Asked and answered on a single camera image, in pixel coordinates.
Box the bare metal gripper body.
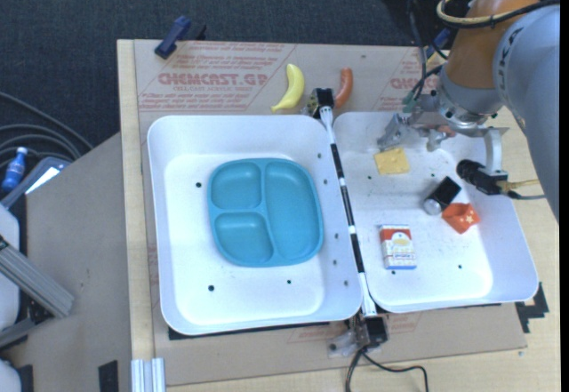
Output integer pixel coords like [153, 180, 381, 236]
[406, 95, 491, 132]

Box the yellow cheese slice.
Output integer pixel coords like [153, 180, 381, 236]
[373, 147, 411, 177]

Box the black and silver can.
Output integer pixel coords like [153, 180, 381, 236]
[421, 175, 463, 217]

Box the orange sausage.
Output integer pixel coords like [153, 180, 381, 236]
[333, 67, 355, 111]

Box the thin black and white rod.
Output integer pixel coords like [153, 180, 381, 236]
[319, 105, 378, 317]

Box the orange cube with white star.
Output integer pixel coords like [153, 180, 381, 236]
[440, 201, 482, 235]

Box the yellow banana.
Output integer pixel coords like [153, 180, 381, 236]
[270, 63, 307, 115]

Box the orange and white carton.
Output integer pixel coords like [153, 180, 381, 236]
[378, 223, 419, 271]

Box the white plastic tray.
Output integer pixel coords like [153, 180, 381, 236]
[332, 110, 541, 314]
[146, 114, 364, 336]

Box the blue divided plate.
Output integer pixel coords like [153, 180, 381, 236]
[206, 157, 325, 268]

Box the brown cardboard board, red print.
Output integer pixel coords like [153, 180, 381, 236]
[132, 39, 530, 387]

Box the blue plastic bottle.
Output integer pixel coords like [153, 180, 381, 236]
[0, 146, 29, 193]

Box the black cylinder on white bracket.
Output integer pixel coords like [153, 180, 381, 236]
[455, 125, 510, 196]

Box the black block with thin wires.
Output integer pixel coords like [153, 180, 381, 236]
[309, 87, 336, 118]
[363, 315, 390, 350]

